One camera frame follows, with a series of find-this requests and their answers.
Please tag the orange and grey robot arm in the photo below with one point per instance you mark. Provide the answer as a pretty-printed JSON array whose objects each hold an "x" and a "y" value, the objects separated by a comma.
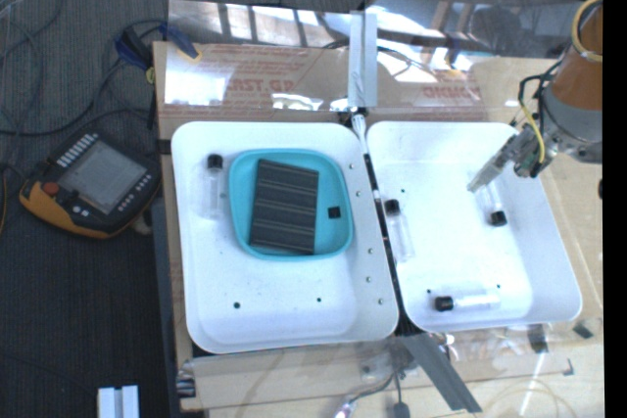
[{"x": 578, "y": 78}]

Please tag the white plastic tray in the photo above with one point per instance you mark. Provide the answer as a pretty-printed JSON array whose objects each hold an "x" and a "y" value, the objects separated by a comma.
[
  {"x": 455, "y": 259},
  {"x": 274, "y": 303}
]

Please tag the brown cardboard board red print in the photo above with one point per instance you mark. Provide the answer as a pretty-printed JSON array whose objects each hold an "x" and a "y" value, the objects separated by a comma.
[{"x": 578, "y": 220}]

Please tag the clear plastic bottle black cap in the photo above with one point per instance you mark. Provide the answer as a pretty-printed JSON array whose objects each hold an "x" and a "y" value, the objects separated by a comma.
[
  {"x": 392, "y": 206},
  {"x": 498, "y": 218},
  {"x": 214, "y": 161},
  {"x": 444, "y": 303}
]

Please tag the small black cube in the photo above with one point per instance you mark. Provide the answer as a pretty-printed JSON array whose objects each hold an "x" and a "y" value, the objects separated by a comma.
[{"x": 334, "y": 212}]

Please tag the dark grey striped rectangular pad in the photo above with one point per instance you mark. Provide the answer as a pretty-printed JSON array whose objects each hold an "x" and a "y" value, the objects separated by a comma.
[{"x": 284, "y": 208}]

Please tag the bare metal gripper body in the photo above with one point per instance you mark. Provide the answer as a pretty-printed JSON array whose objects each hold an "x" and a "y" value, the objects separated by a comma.
[{"x": 521, "y": 152}]

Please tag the dull grey metal gripper finger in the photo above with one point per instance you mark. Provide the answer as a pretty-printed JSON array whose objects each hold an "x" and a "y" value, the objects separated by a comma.
[{"x": 482, "y": 178}]

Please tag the blue plate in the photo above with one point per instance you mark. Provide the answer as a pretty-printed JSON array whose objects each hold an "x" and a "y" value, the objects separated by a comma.
[{"x": 335, "y": 191}]

